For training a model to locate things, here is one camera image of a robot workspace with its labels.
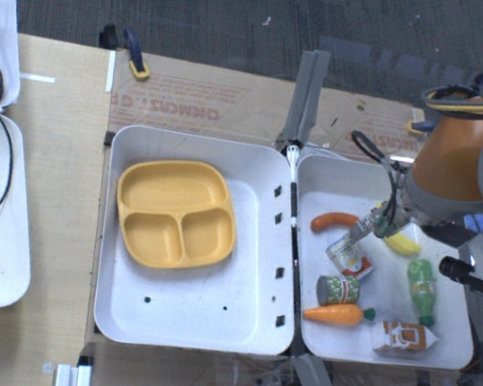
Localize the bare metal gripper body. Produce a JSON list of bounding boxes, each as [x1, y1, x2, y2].
[[363, 180, 427, 243]]

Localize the orange sausage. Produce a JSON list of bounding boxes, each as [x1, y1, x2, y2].
[[309, 207, 362, 241]]

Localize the white and red can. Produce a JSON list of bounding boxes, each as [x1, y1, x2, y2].
[[321, 229, 379, 283]]

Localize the yellow banana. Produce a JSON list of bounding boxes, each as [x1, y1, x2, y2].
[[379, 227, 425, 260]]

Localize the green can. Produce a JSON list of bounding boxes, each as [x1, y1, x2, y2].
[[313, 270, 364, 312]]

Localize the green bottle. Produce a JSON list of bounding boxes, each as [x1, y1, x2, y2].
[[399, 256, 446, 329]]

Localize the orange carrot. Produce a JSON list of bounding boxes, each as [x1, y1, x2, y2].
[[301, 296, 378, 332]]

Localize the white and orange carton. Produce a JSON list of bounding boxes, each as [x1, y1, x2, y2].
[[367, 316, 443, 365]]

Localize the brown cardboard board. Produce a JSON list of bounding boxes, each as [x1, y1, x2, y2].
[[63, 47, 483, 386]]

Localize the yellow divided plate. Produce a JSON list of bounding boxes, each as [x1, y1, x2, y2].
[[104, 149, 248, 281]]

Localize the black cylinder on white bracket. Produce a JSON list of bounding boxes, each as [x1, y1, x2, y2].
[[435, 226, 483, 298]]

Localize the black block with thin wires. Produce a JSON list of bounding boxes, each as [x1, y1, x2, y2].
[[277, 136, 305, 159]]

